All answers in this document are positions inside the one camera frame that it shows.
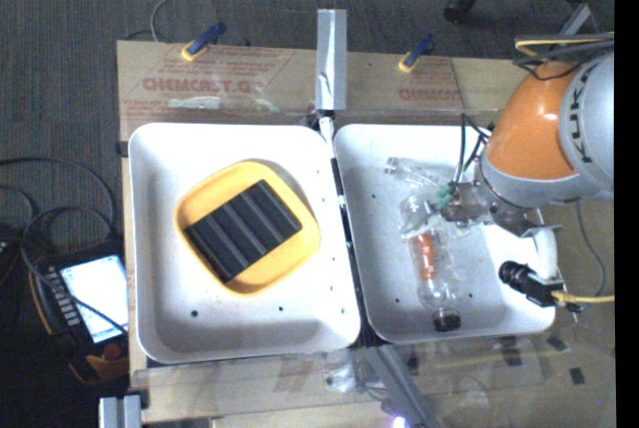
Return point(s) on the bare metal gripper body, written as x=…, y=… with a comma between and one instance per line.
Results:
x=466, y=204

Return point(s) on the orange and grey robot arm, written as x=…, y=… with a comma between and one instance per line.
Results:
x=534, y=136

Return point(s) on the crumpled clear plastic bottle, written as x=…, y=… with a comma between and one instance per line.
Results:
x=417, y=216

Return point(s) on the clear bottle with orange label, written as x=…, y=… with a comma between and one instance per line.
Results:
x=432, y=274

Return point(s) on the white plastic tray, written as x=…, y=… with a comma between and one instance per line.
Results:
x=379, y=236
x=234, y=336

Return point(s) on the thin black and white rod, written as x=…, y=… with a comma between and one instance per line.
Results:
x=349, y=236

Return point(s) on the black ribbed block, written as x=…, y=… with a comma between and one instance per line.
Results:
x=244, y=231

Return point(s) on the yellow plate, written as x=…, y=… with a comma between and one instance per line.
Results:
x=199, y=204

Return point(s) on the brown cardboard board red print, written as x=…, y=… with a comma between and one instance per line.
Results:
x=209, y=82

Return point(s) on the black cylinder on white bracket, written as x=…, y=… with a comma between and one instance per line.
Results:
x=521, y=277

